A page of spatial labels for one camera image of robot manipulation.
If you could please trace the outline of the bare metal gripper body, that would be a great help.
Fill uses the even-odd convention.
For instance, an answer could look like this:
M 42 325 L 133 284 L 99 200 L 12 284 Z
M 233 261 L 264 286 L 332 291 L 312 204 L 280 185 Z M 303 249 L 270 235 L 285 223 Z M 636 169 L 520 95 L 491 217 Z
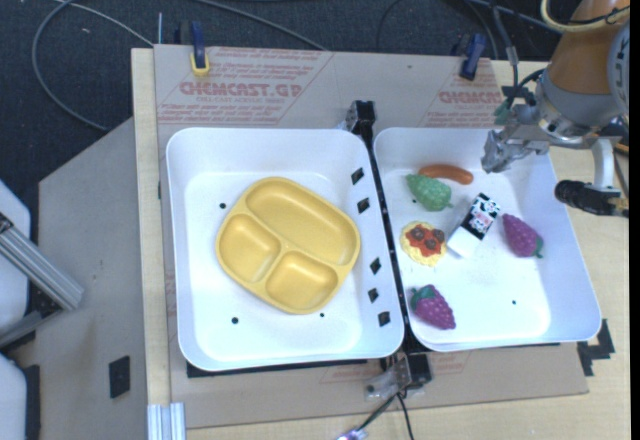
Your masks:
M 544 154 L 550 146 L 588 148 L 601 122 L 579 102 L 525 102 L 502 106 L 501 126 L 502 154 Z

